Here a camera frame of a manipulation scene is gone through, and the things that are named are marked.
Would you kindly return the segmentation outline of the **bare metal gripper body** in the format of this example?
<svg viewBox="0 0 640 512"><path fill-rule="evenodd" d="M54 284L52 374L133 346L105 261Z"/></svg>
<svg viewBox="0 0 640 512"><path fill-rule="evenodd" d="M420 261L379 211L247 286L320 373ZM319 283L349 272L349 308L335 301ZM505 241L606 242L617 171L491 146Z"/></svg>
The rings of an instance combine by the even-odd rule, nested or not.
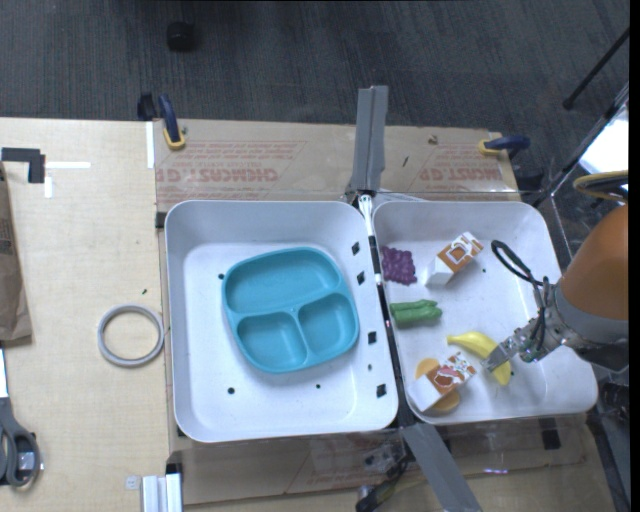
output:
<svg viewBox="0 0 640 512"><path fill-rule="evenodd" d="M561 345L561 326L553 319L532 319L502 343L507 359L519 356L530 363L547 357Z"/></svg>

